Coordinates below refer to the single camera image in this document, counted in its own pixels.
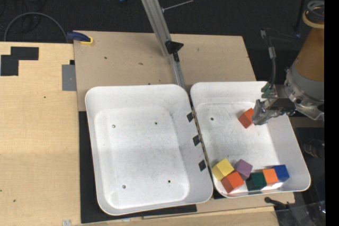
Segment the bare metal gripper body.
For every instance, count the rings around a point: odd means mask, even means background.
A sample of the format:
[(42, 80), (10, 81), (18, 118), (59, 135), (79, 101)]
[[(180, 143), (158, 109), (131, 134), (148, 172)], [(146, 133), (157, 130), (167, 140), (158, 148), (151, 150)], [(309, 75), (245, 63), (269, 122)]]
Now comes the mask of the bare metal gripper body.
[(277, 110), (278, 116), (299, 112), (312, 120), (324, 121), (323, 106), (324, 101), (295, 86), (274, 85), (265, 90), (265, 110)]

